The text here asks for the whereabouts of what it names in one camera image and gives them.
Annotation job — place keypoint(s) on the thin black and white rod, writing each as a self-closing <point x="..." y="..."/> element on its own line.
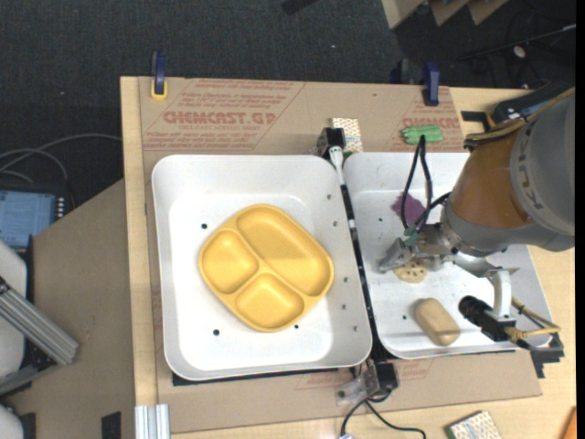
<point x="353" y="227"/>

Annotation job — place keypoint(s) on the white plastic tray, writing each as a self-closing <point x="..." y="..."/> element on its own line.
<point x="192" y="254"/>
<point x="393" y="309"/>

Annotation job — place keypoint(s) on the purple grapes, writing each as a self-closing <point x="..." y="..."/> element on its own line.
<point x="411" y="208"/>

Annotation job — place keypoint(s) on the green pea pods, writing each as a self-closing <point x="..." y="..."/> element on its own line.
<point x="422" y="134"/>

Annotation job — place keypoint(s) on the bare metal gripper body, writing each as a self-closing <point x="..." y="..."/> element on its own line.
<point x="432" y="243"/>

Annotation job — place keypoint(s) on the tan biscuit with dark dots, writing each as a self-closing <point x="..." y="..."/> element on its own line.
<point x="411" y="276"/>

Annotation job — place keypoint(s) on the black cylinder on white bracket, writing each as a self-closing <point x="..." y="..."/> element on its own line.
<point x="484" y="316"/>

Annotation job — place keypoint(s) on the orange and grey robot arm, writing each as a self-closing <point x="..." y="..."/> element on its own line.
<point x="498" y="185"/>

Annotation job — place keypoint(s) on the beige bread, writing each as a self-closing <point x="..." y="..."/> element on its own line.
<point x="436" y="320"/>

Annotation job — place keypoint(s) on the yellow divided plate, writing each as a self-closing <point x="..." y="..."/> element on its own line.
<point x="269" y="263"/>

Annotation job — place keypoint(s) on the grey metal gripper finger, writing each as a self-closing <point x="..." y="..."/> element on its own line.
<point x="396" y="254"/>
<point x="436" y="263"/>

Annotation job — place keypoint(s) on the white patterned packet green edge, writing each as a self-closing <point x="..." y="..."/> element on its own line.
<point x="475" y="427"/>

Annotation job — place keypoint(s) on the orange flat object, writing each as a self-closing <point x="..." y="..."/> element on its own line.
<point x="570" y="425"/>

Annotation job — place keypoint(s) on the brown cardboard board red print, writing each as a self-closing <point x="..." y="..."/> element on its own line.
<point x="283" y="108"/>

